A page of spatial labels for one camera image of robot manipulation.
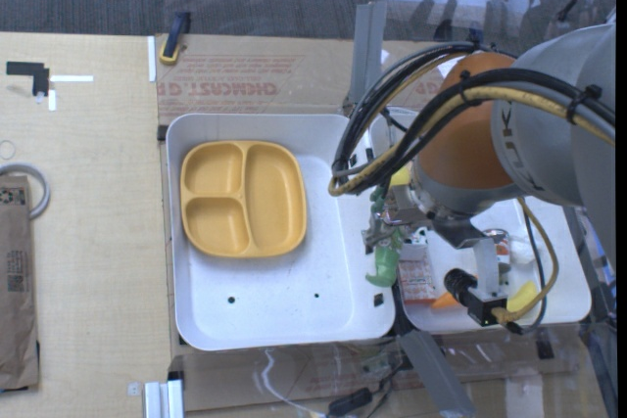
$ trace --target green object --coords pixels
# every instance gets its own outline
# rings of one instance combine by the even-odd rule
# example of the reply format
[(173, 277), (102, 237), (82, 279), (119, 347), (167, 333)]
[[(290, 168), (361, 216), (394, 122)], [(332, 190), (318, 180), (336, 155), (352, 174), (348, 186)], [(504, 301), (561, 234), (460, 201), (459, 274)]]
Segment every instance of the green object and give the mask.
[(365, 275), (365, 279), (374, 286), (391, 288), (396, 282), (396, 267), (399, 263), (399, 252), (390, 246), (377, 246), (374, 250), (376, 275)]

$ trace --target wooden surface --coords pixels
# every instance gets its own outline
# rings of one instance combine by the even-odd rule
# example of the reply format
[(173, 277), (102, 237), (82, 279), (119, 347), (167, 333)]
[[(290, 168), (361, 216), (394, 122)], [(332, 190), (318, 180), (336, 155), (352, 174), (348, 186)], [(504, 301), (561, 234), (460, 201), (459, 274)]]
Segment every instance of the wooden surface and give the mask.
[(1, 395), (0, 416), (140, 417), (128, 384), (164, 381), (170, 362), (146, 37), (0, 33), (0, 49), (3, 67), (39, 62), (51, 75), (94, 76), (57, 84), (49, 112), (30, 95), (30, 77), (0, 74), (0, 139), (15, 144), (11, 162), (35, 164), (51, 187), (32, 222), (40, 385)]

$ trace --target brown paper bag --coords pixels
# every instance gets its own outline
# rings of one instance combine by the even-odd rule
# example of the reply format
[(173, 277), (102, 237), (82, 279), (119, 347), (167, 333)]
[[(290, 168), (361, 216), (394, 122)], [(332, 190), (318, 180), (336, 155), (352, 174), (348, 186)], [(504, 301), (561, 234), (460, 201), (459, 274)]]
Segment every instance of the brown paper bag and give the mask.
[(28, 179), (0, 176), (0, 390), (39, 378)]

